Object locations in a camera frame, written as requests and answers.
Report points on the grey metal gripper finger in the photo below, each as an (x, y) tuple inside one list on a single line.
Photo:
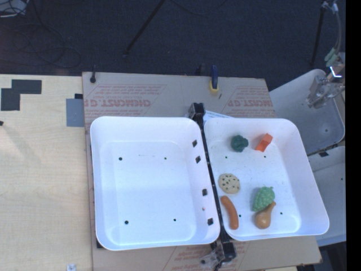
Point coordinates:
[(316, 92), (335, 91)]

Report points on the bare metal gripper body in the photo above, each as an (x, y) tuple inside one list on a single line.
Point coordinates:
[(340, 63)]

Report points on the orange cube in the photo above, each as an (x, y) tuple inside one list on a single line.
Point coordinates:
[(264, 143)]

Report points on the dark green broccoli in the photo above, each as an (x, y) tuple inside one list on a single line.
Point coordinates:
[(239, 143)]

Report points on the white plastic tray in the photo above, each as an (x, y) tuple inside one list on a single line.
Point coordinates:
[(146, 185), (253, 174)]

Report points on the light green grapes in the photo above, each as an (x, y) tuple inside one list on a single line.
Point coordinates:
[(263, 198)]

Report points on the beige spotted biscuit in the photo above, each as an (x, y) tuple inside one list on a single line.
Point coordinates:
[(229, 183)]

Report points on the thin black and white rod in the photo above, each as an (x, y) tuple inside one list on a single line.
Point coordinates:
[(210, 165)]

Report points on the brown pear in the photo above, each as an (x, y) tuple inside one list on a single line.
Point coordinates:
[(263, 219)]

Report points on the orange sausage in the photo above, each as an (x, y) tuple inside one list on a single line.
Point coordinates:
[(231, 213)]

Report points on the brown cardboard board red print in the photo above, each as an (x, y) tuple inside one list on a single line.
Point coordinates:
[(135, 103)]

